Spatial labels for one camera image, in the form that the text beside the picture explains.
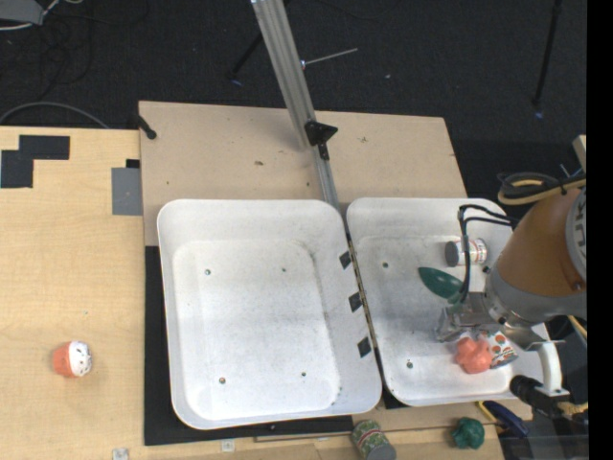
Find salmon orange lumpy toy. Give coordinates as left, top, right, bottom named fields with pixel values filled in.
left=454, top=335, right=494, bottom=375

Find white can with red print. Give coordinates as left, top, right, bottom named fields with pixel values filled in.
left=444, top=237, right=489, bottom=267

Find white plastic tray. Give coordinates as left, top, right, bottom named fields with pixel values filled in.
left=156, top=197, right=384, bottom=431
left=345, top=196, right=553, bottom=408

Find dark green pointed toy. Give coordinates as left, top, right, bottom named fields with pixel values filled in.
left=417, top=265, right=465, bottom=301

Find green patterned can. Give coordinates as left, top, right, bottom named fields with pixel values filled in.
left=351, top=419, right=398, bottom=460

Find orange and white round toy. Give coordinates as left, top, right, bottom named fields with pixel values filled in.
left=52, top=340, right=94, bottom=380

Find black cylinder on white bracket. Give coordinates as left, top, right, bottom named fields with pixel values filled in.
left=502, top=326, right=572, bottom=419

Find green broccoli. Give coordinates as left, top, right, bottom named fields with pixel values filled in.
left=450, top=416, right=487, bottom=450

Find white can with strawberry print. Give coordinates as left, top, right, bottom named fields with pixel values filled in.
left=480, top=331, right=520, bottom=370

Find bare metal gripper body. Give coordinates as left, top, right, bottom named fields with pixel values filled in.
left=434, top=291, right=510, bottom=344

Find pale wood board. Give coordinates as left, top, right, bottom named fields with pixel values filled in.
left=138, top=101, right=534, bottom=460

